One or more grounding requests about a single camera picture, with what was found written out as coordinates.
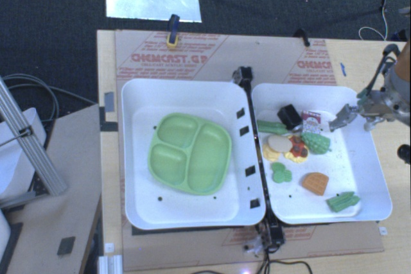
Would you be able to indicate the yellow pasta with red meatballs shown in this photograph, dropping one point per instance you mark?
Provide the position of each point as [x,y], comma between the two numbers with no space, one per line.
[298,152]

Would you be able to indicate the brown cardboard board red print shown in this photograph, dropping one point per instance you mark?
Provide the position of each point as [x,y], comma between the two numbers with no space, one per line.
[273,57]

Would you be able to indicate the black cylinder on white bracket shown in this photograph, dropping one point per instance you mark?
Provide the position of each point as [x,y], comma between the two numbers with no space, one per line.
[405,153]

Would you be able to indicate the orange waffle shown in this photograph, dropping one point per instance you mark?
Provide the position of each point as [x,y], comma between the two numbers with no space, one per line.
[315,183]

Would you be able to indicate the white plastic tray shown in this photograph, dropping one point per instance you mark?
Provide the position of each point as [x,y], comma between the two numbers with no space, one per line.
[353,154]
[144,202]

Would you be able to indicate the beige round biscuit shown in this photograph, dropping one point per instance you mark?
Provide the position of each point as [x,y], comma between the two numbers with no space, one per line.
[279,143]

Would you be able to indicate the pale yellow toy food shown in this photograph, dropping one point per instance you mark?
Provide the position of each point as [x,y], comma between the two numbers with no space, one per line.
[271,155]

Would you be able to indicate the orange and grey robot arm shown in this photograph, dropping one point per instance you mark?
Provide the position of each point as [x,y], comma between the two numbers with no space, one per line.
[405,72]

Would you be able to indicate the green broccoli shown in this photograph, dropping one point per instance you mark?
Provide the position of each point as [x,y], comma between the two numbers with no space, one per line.
[281,173]

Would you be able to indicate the thin black and white rod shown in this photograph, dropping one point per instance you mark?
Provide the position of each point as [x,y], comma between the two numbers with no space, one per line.
[258,150]

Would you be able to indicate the green divided plate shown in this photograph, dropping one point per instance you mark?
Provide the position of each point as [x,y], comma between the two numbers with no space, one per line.
[192,154]

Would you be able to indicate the green bumpy toy vegetable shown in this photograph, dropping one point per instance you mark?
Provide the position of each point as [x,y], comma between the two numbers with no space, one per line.
[316,142]

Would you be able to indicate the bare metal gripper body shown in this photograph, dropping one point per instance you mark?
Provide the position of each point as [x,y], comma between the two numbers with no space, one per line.
[383,107]

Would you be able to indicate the black box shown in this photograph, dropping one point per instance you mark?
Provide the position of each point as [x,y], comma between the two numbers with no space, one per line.
[289,115]

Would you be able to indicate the white and red carton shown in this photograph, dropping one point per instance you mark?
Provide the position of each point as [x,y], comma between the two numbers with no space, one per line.
[311,122]

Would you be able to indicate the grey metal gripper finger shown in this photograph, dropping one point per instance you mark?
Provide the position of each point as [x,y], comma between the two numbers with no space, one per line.
[372,124]
[343,117]

